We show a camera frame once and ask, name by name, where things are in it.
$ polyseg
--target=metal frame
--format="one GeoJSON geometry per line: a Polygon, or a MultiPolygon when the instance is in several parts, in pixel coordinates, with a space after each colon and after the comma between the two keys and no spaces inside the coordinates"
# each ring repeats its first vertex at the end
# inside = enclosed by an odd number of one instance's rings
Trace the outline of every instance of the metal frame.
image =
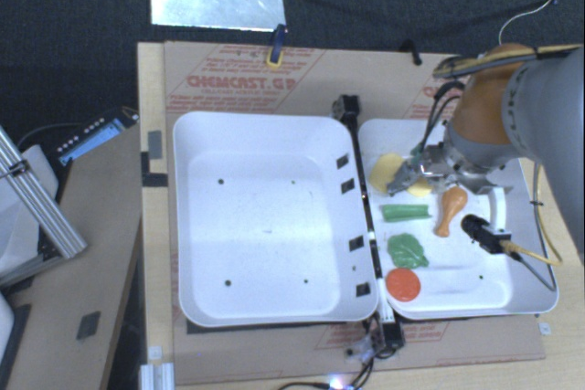
{"type": "Polygon", "coordinates": [[[31,171],[22,153],[18,151],[2,126],[0,126],[0,175],[8,180],[60,254],[60,258],[51,258],[46,261],[42,255],[32,258],[0,278],[0,286],[8,286],[34,275],[58,263],[57,260],[73,258],[87,247],[87,243],[63,216],[57,203],[31,171]]]}

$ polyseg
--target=yellow toy food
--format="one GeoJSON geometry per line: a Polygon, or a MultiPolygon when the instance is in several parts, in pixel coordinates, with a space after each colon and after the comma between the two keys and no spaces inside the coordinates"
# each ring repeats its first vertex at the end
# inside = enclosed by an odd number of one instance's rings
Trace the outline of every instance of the yellow toy food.
{"type": "MultiPolygon", "coordinates": [[[[400,168],[404,160],[399,154],[386,153],[382,154],[374,164],[369,182],[376,190],[385,194],[386,185],[394,180],[394,174],[400,168]]],[[[425,196],[431,193],[431,186],[423,177],[408,188],[408,192],[414,196],[425,196]]]]}

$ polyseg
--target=green toy vegetable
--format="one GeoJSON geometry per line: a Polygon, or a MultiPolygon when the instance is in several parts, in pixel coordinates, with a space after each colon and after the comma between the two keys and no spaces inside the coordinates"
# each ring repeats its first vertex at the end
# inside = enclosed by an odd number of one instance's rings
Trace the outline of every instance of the green toy vegetable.
{"type": "Polygon", "coordinates": [[[423,255],[422,245],[412,234],[404,233],[391,237],[388,240],[388,253],[399,269],[429,266],[429,261],[423,255]]]}
{"type": "Polygon", "coordinates": [[[388,223],[430,218],[428,205],[382,205],[382,216],[388,223]]]}

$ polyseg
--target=orange drumstick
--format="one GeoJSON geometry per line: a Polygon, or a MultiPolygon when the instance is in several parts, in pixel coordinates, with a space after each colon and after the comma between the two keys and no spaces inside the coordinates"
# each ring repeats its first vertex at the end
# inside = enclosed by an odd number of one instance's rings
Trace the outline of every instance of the orange drumstick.
{"type": "Polygon", "coordinates": [[[455,215],[457,215],[467,205],[467,192],[457,185],[450,188],[442,195],[442,220],[437,226],[437,235],[440,237],[449,236],[449,224],[455,215]]]}

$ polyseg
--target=white plastic container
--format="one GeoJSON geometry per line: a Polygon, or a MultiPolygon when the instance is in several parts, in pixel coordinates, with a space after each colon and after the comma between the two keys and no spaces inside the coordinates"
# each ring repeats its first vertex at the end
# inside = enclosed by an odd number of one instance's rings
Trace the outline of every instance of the white plastic container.
{"type": "MultiPolygon", "coordinates": [[[[425,121],[373,119],[364,122],[359,130],[359,143],[366,177],[382,154],[397,153],[408,158],[410,150],[420,141],[425,121]]],[[[444,127],[438,126],[428,140],[436,144],[442,140],[444,127]]],[[[544,255],[542,241],[530,204],[526,181],[518,160],[509,162],[502,171],[490,174],[489,179],[513,189],[499,204],[504,213],[493,213],[494,204],[488,195],[474,195],[468,191],[465,208],[451,222],[451,234],[434,234],[441,215],[441,199],[436,194],[415,197],[401,192],[393,197],[382,194],[368,183],[369,203],[376,230],[378,254],[386,276],[395,268],[388,253],[388,239],[403,233],[412,234],[424,248],[429,266],[415,269],[420,279],[419,296],[408,302],[387,300],[396,312],[412,320],[448,319],[517,313],[550,311],[558,300],[558,291],[548,290],[525,266],[506,255],[490,255],[461,229],[464,216],[473,214],[492,221],[505,219],[505,228],[512,233],[512,241],[540,255],[544,255]],[[431,218],[386,223],[380,206],[384,204],[424,204],[429,206],[431,218]]],[[[537,272],[552,284],[547,266],[524,256],[537,272]]]]}
{"type": "Polygon", "coordinates": [[[192,112],[174,128],[179,300],[202,326],[359,321],[378,291],[354,149],[323,117],[192,112]]]}
{"type": "MultiPolygon", "coordinates": [[[[365,122],[366,177],[382,154],[408,157],[423,131],[423,121],[365,122]]],[[[429,143],[441,137],[436,129],[429,143]]],[[[505,219],[517,244],[544,253],[518,161],[493,179],[514,187],[505,201],[468,194],[447,238],[433,234],[437,195],[390,198],[368,187],[384,275],[395,268],[387,243],[398,234],[414,235],[430,262],[415,270],[419,296],[401,302],[378,297],[354,148],[340,122],[192,112],[175,124],[174,145],[179,301],[194,323],[359,321],[379,300],[413,320],[538,313],[557,303],[556,290],[520,263],[489,255],[460,228],[467,214],[505,219]],[[385,223],[379,207],[386,203],[427,204],[431,218],[385,223]]],[[[526,261],[552,281],[544,264],[526,261]]]]}

